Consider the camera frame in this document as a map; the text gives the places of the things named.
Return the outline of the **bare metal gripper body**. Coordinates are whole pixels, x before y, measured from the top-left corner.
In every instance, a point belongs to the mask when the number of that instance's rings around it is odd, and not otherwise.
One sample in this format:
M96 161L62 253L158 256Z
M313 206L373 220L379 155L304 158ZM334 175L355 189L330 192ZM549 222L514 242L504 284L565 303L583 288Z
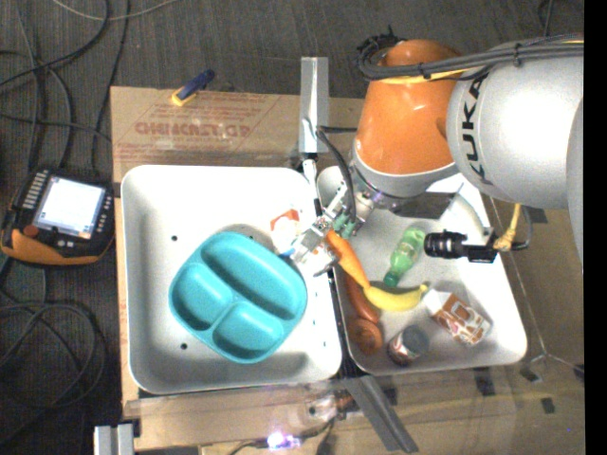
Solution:
M305 244L320 244L330 231L350 240L364 226L376 204L366 191L351 190L343 181L317 183L317 218L303 233Z

